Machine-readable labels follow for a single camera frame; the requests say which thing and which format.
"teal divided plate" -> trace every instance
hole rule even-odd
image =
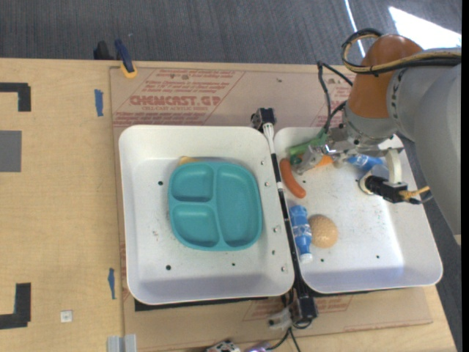
[[[169,180],[169,218],[186,246],[210,251],[248,248],[262,230],[256,179],[244,167],[200,161],[177,167]]]

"table surface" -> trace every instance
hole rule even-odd
[[[136,66],[304,72],[307,65],[137,62]],[[110,67],[115,61],[0,59],[0,82],[26,82],[32,113],[0,93],[0,131],[22,131],[21,172],[0,173],[0,315],[15,284],[32,284],[32,321],[0,330],[0,350],[105,351],[124,334]],[[97,118],[95,89],[103,92]],[[109,269],[114,269],[115,297]],[[424,288],[433,323],[298,338],[302,351],[455,351],[435,286]],[[62,323],[61,311],[73,311]],[[278,351],[293,351],[291,340]]]

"gray square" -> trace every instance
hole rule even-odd
[[[0,131],[0,172],[21,172],[21,131]]]

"black corner marker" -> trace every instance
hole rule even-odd
[[[31,321],[31,283],[17,283],[12,314],[0,315],[0,330],[27,327]]]
[[[31,111],[31,87],[28,84],[0,82],[0,92],[17,92],[18,112]]]

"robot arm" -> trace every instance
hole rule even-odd
[[[377,38],[360,65],[347,60],[357,40]],[[357,73],[343,122],[325,132],[325,143],[308,147],[299,173],[324,154],[336,160],[351,155],[385,156],[379,145],[396,132],[415,142],[422,172],[432,195],[455,234],[461,232],[461,49],[423,51],[399,35],[372,29],[354,33],[342,46],[345,66]],[[366,187],[382,195],[383,180]],[[401,184],[389,184],[399,201]]]

